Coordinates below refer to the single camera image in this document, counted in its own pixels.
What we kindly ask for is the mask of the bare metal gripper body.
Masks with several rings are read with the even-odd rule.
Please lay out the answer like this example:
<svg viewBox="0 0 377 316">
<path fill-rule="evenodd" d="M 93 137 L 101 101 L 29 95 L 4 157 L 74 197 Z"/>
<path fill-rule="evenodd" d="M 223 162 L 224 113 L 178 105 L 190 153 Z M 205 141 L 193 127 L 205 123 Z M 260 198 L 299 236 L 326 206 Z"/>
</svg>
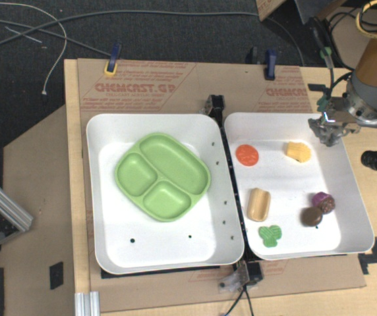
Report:
<svg viewBox="0 0 377 316">
<path fill-rule="evenodd" d="M 332 97 L 321 113 L 320 124 L 331 133 L 358 133 L 362 127 L 377 128 L 377 110 L 361 99 Z"/>
</svg>

